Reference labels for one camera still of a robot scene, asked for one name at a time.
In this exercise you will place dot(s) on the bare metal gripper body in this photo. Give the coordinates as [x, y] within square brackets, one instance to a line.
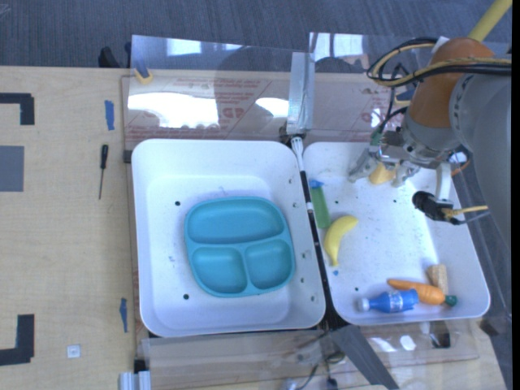
[396, 146]

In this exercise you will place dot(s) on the white plastic tray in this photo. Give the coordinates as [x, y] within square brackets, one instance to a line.
[162, 238]
[390, 242]

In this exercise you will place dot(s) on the brown cardboard board red print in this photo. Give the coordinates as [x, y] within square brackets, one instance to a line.
[243, 96]

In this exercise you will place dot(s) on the orange carrot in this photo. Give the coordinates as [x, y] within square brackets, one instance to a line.
[424, 292]

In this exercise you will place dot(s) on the small white square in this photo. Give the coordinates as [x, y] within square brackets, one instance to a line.
[73, 351]

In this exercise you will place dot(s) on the green bottle with blue cap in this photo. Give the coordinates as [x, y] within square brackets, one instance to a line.
[321, 209]

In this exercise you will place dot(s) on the yellow cheese wedge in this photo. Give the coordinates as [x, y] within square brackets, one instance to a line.
[382, 176]

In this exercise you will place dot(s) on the yellow banana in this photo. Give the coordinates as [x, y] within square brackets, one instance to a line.
[337, 234]

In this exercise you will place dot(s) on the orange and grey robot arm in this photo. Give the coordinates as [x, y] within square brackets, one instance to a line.
[479, 112]

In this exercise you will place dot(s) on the black screwdriver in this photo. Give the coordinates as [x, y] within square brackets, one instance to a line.
[103, 165]

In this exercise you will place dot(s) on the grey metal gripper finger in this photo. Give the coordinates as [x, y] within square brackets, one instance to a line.
[362, 168]
[405, 174]

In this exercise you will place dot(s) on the teal divided plate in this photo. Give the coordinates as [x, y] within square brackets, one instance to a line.
[239, 246]

